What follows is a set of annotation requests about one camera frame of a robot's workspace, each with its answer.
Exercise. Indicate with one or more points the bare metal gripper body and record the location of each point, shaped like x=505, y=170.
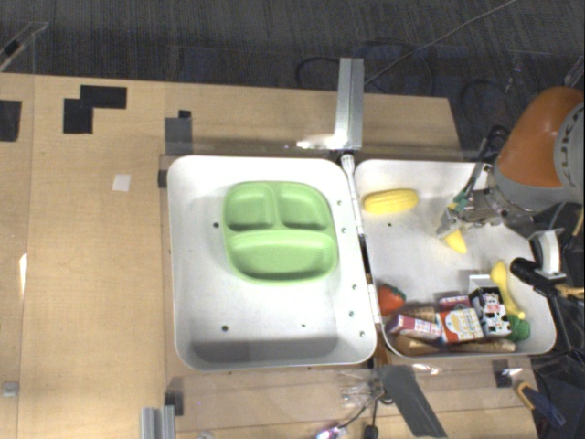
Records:
x=477, y=206

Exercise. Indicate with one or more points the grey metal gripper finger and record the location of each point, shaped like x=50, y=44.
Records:
x=445, y=225
x=466, y=228

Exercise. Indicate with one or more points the yellow toy food piece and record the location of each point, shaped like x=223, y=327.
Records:
x=457, y=243

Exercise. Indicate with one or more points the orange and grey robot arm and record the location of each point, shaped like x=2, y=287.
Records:
x=530, y=149

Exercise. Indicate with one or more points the white plastic tray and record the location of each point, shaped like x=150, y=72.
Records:
x=269, y=327
x=411, y=254

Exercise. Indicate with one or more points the yellow corn cob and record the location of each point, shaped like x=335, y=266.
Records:
x=390, y=201

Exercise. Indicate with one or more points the yellow banana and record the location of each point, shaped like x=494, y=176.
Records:
x=503, y=281

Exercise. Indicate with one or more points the small purple carton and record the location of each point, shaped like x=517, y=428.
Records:
x=453, y=302

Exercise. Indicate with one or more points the black and white cow carton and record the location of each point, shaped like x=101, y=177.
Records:
x=491, y=311

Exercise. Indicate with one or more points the small brown bread roll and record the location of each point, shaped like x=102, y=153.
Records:
x=420, y=313

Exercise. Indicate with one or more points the red strawberry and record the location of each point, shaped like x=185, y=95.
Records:
x=389, y=297

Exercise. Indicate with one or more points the orange and white carton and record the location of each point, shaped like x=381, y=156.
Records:
x=461, y=326

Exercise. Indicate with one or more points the pink carton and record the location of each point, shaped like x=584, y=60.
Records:
x=413, y=327

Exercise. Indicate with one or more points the green broccoli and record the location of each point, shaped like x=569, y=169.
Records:
x=518, y=328

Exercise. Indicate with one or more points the long brown bread stick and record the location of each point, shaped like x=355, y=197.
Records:
x=489, y=346

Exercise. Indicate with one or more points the green divided plate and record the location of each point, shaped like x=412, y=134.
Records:
x=279, y=233

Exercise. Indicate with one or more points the black cylinder on white bracket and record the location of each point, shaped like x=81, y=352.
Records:
x=537, y=277

